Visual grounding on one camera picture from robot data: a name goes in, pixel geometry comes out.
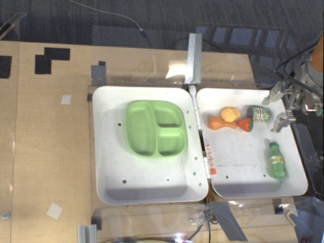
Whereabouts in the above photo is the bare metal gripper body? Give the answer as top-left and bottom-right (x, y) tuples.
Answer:
(285, 71), (324, 114)

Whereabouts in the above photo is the green and white can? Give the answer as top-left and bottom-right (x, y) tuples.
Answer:
(247, 105), (270, 123)

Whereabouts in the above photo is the red strawberry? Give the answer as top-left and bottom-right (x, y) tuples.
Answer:
(236, 117), (254, 133)

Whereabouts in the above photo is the green plastic bottle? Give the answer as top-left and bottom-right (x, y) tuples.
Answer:
(265, 141), (287, 180)

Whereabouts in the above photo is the yellow corn cob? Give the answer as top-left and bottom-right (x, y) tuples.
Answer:
(220, 106), (241, 124)

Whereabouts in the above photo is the white plastic tray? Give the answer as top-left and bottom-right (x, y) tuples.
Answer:
(92, 85), (210, 207)
(196, 87), (309, 200)

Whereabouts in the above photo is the orange chicken drumstick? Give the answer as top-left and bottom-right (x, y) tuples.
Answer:
(208, 115), (237, 131)

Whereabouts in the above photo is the green divided plate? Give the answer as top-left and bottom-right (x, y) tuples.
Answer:
(124, 99), (188, 159)

